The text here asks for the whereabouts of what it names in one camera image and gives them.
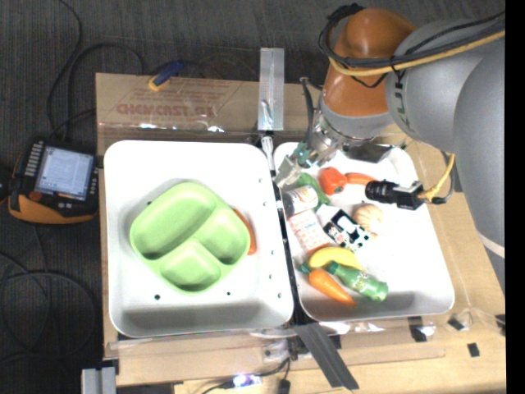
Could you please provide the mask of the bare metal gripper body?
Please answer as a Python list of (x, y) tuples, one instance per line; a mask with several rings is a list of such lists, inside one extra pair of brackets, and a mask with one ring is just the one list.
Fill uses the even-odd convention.
[(294, 150), (293, 158), (301, 168), (321, 167), (335, 157), (343, 143), (343, 136), (317, 112), (308, 126), (305, 138)]

